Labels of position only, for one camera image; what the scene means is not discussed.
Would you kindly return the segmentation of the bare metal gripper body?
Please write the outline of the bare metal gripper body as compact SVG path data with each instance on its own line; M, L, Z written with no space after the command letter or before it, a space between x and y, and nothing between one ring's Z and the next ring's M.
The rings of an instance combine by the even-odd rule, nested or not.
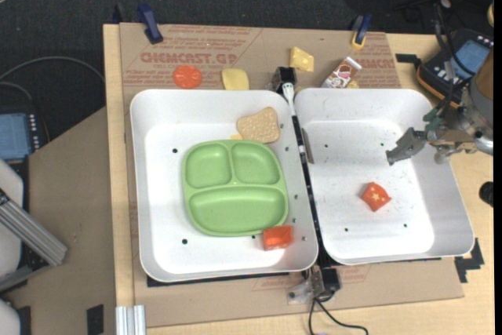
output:
M435 148L435 162L446 163L458 153L479 151L493 156L493 126L485 118L466 115L435 117L425 126L427 142Z

